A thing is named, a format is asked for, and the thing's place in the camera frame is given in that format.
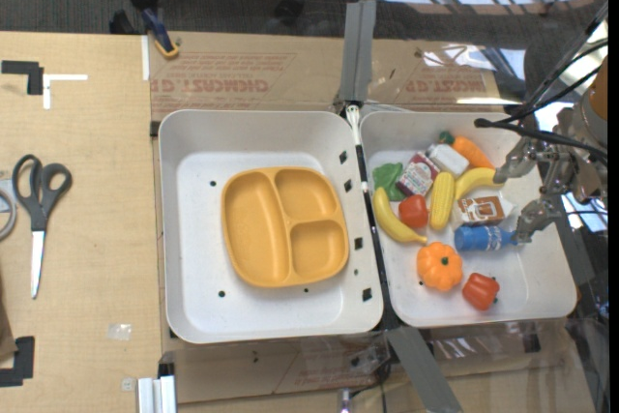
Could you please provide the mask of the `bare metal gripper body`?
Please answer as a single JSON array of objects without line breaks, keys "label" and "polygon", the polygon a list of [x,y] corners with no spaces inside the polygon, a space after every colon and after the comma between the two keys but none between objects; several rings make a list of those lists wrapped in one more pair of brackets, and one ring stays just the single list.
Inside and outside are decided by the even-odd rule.
[{"label": "bare metal gripper body", "polygon": [[608,203],[607,121],[591,107],[566,107],[553,129],[542,132],[542,198],[571,194],[579,203]]}]

